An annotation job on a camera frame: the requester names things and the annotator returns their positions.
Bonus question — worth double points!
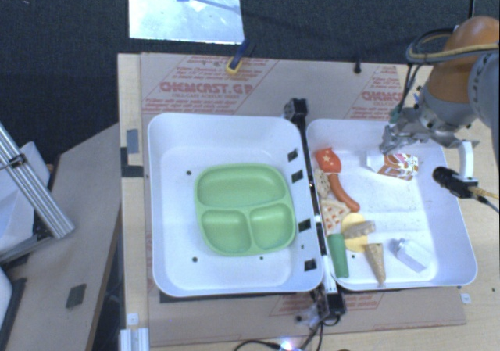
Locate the white and orange carton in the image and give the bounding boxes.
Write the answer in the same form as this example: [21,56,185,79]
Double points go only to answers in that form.
[366,149,420,182]

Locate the tan bread slice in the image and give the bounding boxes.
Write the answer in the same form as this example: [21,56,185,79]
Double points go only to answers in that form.
[343,220,377,240]

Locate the green bottle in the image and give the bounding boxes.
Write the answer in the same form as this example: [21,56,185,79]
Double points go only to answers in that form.
[326,232,350,279]

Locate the green divided plate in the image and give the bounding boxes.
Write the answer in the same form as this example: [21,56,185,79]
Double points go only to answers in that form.
[193,163,298,257]

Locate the black block with thin wires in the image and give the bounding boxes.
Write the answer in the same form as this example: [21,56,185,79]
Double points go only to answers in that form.
[311,289,348,324]
[284,97,309,121]

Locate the black cylinder on white bracket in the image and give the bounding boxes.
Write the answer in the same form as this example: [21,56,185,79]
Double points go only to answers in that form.
[431,140,478,199]

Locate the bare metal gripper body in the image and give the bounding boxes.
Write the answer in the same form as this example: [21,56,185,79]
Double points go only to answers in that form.
[393,106,464,144]

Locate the tan ice cream cone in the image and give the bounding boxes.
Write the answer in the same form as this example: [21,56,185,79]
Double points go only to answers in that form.
[364,242,388,288]

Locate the tan waffle biscuit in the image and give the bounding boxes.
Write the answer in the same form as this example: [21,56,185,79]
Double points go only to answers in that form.
[313,167,332,199]

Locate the yellow round disc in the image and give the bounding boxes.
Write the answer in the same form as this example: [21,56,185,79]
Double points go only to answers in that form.
[341,212,370,253]

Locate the white plastic tray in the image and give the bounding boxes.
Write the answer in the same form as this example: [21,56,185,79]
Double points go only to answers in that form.
[147,112,325,298]
[305,118,479,292]

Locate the thin black and white rod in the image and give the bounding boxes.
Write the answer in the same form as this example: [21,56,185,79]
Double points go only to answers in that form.
[295,114,336,292]

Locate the orange sausage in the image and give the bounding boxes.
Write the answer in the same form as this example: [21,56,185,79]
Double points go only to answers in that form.
[328,173,361,213]

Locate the brown cardboard board red print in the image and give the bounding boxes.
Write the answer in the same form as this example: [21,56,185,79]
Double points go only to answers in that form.
[138,52,468,347]

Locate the pizza slice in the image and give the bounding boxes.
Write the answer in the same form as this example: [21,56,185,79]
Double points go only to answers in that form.
[319,198,352,236]

